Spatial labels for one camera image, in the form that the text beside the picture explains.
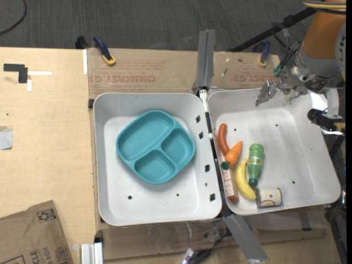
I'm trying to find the black cylinder on white bracket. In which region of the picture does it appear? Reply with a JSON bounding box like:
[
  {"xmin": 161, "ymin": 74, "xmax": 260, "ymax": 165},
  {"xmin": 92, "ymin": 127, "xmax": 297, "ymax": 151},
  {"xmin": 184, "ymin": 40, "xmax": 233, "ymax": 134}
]
[{"xmin": 307, "ymin": 88, "xmax": 345, "ymax": 134}]

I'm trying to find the white and orange can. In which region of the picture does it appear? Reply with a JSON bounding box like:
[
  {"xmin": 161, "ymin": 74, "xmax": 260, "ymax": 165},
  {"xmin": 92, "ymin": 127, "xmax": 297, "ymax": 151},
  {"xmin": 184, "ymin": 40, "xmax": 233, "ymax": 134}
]
[{"xmin": 255, "ymin": 188, "xmax": 283, "ymax": 209}]

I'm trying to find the blue divided plate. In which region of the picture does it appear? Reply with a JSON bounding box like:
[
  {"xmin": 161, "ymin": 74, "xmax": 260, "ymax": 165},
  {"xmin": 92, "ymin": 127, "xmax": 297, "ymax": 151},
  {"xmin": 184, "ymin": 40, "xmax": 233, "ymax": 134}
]
[{"xmin": 115, "ymin": 109, "xmax": 196, "ymax": 185}]

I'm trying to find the white plastic tray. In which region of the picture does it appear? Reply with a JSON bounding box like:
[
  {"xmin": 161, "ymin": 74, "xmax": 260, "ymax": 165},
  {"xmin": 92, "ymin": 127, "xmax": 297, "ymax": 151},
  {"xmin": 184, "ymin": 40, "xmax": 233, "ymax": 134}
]
[
  {"xmin": 92, "ymin": 92, "xmax": 223, "ymax": 227},
  {"xmin": 206, "ymin": 88, "xmax": 342, "ymax": 216}
]

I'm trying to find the green plastic bottle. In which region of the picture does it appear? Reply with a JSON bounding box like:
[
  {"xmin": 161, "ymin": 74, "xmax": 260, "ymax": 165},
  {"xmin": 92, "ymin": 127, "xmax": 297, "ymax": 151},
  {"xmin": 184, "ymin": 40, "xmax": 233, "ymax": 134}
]
[{"xmin": 246, "ymin": 143, "xmax": 265, "ymax": 187}]

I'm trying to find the orange toy carrot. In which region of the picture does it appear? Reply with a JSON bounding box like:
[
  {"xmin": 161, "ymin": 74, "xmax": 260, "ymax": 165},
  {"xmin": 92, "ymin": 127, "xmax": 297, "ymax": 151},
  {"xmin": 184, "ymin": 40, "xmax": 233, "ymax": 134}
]
[{"xmin": 224, "ymin": 141, "xmax": 244, "ymax": 167}]

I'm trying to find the white red bottle green cap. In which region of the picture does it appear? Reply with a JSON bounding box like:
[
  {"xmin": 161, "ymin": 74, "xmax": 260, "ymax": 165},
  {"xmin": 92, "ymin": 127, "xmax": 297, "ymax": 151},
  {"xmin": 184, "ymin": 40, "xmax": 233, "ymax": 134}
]
[{"xmin": 221, "ymin": 161, "xmax": 240, "ymax": 202}]

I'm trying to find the brown paper bag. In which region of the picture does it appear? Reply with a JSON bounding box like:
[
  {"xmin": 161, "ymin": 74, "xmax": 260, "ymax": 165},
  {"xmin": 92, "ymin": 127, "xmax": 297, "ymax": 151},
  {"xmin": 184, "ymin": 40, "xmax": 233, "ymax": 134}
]
[{"xmin": 0, "ymin": 199, "xmax": 74, "ymax": 264}]

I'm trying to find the red-brown toy sausage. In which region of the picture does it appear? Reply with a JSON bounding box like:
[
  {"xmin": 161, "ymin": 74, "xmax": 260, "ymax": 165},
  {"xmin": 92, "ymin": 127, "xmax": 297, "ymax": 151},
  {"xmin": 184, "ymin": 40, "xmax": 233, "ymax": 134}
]
[{"xmin": 217, "ymin": 123, "xmax": 230, "ymax": 156}]

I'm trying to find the brown cardboard board red print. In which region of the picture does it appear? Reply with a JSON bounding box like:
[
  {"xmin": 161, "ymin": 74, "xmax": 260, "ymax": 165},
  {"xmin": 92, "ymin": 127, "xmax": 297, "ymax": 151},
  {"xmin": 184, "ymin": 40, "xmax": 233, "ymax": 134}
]
[{"xmin": 87, "ymin": 47, "xmax": 334, "ymax": 261}]

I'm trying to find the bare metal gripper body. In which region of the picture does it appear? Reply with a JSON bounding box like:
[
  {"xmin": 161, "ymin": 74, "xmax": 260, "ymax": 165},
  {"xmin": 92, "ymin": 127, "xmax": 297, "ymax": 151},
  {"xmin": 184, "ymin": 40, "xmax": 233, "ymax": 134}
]
[{"xmin": 277, "ymin": 60, "xmax": 334, "ymax": 95}]

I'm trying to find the yellow banana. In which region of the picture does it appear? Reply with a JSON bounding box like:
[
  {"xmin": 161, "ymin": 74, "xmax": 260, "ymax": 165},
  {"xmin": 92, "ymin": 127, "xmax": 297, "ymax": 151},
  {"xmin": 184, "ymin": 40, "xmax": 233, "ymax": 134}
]
[{"xmin": 235, "ymin": 158, "xmax": 257, "ymax": 201}]

